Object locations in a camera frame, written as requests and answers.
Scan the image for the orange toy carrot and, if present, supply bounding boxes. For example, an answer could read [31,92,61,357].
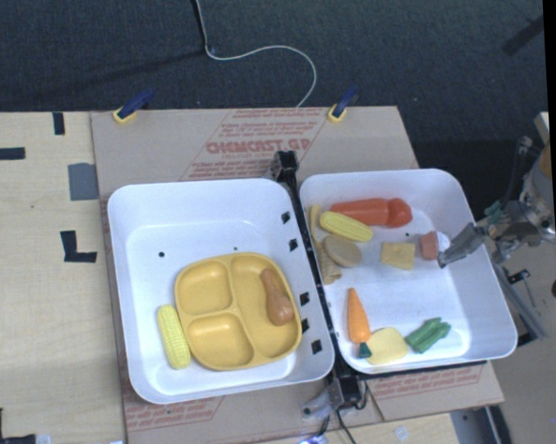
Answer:
[345,286,374,360]

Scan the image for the brown cardboard board red print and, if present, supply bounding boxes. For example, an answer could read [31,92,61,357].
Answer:
[89,87,508,444]

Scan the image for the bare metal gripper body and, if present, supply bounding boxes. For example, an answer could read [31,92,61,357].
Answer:
[478,197,556,266]

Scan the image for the red toy food piece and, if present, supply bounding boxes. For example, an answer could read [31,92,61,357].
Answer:
[385,196,414,229]

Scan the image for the brown toy chicken drumstick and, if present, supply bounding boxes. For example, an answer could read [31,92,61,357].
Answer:
[259,266,296,327]

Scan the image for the yellow toy banana slice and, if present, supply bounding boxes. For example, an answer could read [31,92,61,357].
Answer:
[307,203,324,244]

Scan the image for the yellow toy corn cob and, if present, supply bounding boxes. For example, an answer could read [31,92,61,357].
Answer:
[156,303,193,372]
[318,208,374,246]

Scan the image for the black block with thin wires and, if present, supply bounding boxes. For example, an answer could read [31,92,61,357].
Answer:
[272,150,301,184]
[333,372,367,410]

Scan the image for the thin black rod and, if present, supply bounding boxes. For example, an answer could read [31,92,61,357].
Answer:
[284,173,354,422]

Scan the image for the orange toy sausage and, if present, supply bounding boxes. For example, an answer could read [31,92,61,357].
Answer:
[328,197,392,230]

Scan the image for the green toy beans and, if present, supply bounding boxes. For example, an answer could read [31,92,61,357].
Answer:
[402,317,454,355]

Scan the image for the pink and white toy food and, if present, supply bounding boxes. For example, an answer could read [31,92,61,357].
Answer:
[417,229,453,261]

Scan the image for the white plastic tray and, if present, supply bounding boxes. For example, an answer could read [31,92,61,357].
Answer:
[105,171,339,408]
[296,162,520,378]

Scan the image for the yellow divided plate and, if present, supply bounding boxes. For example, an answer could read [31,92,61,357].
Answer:
[172,248,306,375]

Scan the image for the yellow toy cheese slice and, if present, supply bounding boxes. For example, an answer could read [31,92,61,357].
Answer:
[379,239,418,273]

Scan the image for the pale yellow toy lemon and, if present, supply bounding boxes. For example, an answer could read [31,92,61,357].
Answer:
[363,325,411,367]

